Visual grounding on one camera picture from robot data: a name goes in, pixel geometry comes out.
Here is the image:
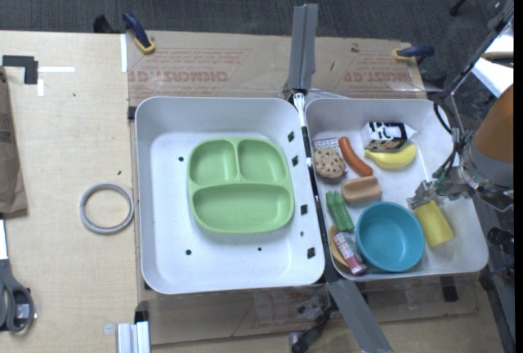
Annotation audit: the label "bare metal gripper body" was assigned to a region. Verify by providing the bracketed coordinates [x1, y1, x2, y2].
[433, 163, 478, 202]

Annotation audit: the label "yellow bottle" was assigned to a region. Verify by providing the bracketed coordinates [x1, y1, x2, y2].
[413, 199, 456, 248]

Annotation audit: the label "yellow banana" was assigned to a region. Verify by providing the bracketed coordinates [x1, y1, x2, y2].
[364, 142, 418, 172]

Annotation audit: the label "blue bowl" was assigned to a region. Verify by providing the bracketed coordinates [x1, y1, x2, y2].
[355, 200, 427, 274]

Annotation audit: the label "tan hot dog bun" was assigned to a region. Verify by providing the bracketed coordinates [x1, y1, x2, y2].
[340, 175, 383, 206]

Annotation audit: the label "black and white milk carton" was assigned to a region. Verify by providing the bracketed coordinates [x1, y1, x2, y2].
[360, 121, 419, 152]

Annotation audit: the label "white plastic tray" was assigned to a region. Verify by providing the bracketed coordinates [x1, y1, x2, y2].
[304, 97, 490, 283]
[134, 96, 327, 296]

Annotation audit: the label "orange sausage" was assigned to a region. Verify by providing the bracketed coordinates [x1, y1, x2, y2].
[337, 136, 374, 178]

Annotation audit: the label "green asparagus bundle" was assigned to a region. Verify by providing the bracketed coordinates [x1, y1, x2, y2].
[324, 190, 356, 233]

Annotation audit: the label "red and white small bottle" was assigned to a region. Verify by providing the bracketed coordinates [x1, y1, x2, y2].
[332, 231, 369, 277]

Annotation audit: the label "yellow orange wedge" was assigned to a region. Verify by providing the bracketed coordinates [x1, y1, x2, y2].
[327, 224, 351, 269]

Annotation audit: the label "brown round biscuit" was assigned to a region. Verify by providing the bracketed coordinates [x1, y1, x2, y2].
[312, 146, 348, 181]

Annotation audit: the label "white packet with red print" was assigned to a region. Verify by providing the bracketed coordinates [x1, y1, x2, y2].
[311, 136, 342, 153]

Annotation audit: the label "thin black and white rod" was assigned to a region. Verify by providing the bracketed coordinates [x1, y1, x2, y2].
[292, 92, 329, 284]

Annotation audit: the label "green divided plate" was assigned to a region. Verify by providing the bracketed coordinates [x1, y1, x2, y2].
[186, 136, 297, 235]

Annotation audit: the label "brown cardboard board red print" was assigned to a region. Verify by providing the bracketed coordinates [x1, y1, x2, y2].
[126, 30, 480, 346]

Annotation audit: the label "brown paper bag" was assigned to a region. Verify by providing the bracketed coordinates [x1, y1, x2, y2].
[0, 65, 29, 218]

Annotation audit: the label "black cylinder on white bracket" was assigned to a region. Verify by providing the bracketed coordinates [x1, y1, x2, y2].
[476, 187, 515, 251]

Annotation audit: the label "grey tape ring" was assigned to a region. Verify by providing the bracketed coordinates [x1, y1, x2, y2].
[78, 181, 136, 235]

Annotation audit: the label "grey handled scissors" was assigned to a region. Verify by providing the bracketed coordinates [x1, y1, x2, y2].
[0, 217, 38, 333]

